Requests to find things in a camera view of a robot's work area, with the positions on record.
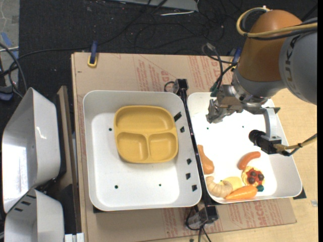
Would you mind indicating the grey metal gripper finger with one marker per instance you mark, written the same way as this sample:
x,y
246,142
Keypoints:
x,y
223,113
212,111

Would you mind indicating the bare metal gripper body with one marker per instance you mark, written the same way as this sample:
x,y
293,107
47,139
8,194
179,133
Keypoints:
x,y
228,98

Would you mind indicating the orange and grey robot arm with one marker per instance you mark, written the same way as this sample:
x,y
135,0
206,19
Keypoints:
x,y
262,59

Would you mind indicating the white plastic tray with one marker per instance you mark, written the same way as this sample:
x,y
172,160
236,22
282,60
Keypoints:
x,y
141,183
227,135

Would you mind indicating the thin black rod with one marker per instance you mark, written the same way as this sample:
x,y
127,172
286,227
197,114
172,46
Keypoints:
x,y
194,145

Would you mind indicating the orange sausage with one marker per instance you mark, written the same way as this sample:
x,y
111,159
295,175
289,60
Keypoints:
x,y
248,158

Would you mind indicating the brown chicken drumstick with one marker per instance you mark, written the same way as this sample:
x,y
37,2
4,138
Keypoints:
x,y
207,164

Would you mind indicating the pale yellow rounded piece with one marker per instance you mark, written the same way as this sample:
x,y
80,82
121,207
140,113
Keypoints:
x,y
234,181

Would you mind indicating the pizza slice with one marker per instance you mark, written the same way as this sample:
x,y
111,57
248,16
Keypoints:
x,y
252,176

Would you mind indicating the yellow divided plate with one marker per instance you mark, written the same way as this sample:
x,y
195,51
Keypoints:
x,y
145,135

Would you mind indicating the beige croissant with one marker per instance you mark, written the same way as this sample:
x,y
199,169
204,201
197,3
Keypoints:
x,y
218,188

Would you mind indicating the orange carrot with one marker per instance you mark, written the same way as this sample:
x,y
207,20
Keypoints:
x,y
241,192

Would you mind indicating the brown cardboard board red print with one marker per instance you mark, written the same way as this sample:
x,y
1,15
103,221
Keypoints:
x,y
121,72

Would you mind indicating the black cylinder on white bracket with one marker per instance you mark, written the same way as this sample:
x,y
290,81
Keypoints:
x,y
263,141

